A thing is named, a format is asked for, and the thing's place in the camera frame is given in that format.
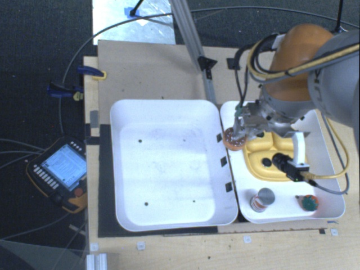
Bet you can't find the yellow divided plate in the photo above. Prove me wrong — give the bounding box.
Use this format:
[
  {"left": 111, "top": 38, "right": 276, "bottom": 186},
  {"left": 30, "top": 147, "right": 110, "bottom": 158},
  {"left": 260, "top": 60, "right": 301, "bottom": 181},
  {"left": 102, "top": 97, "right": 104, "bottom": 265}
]
[{"left": 242, "top": 132, "right": 307, "bottom": 183}]

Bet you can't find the black block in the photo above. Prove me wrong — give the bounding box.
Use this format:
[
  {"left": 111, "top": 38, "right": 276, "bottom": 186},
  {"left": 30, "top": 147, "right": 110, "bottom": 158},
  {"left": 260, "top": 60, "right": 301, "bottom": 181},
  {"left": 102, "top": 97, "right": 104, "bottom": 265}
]
[{"left": 226, "top": 57, "right": 242, "bottom": 70}]

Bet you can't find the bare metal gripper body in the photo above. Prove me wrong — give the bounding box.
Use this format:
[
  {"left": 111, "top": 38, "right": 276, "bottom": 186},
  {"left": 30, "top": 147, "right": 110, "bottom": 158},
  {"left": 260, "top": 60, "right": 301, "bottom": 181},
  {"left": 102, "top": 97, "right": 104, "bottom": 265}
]
[{"left": 241, "top": 102, "right": 295, "bottom": 141}]

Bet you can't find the orange carrot with green top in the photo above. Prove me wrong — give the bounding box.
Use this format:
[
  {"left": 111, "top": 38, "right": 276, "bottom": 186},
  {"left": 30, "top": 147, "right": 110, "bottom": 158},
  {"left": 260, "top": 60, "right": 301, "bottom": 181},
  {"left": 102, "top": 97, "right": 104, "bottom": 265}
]
[{"left": 295, "top": 194, "right": 320, "bottom": 212}]

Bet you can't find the red and white can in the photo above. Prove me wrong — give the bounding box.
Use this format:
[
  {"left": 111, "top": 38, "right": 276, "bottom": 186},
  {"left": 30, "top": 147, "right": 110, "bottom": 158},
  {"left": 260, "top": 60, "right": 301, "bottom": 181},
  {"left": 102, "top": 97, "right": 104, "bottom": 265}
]
[{"left": 249, "top": 187, "right": 276, "bottom": 213}]

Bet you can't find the brown doughnut with pink icing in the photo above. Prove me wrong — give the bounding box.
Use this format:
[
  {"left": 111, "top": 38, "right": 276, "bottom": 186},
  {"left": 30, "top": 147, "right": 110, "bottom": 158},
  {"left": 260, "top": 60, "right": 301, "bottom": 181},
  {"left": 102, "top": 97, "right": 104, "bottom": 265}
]
[{"left": 222, "top": 127, "right": 248, "bottom": 152}]

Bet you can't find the brown cardboard board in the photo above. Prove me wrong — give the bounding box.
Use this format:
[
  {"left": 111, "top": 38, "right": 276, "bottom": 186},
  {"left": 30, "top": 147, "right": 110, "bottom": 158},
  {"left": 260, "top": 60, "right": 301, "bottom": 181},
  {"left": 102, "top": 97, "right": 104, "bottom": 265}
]
[{"left": 97, "top": 39, "right": 327, "bottom": 238}]

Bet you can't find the white plastic tray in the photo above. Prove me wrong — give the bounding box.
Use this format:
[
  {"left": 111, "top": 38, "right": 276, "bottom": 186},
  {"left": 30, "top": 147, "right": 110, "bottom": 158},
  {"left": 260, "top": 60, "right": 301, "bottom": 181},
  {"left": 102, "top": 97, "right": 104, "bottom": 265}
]
[
  {"left": 219, "top": 100, "right": 347, "bottom": 225},
  {"left": 109, "top": 98, "right": 240, "bottom": 232}
]

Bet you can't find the black cylinder on white bracket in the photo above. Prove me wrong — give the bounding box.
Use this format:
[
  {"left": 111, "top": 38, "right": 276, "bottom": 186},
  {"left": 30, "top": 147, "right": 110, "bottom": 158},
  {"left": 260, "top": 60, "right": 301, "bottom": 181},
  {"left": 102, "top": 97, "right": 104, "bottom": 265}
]
[{"left": 271, "top": 130, "right": 311, "bottom": 183}]

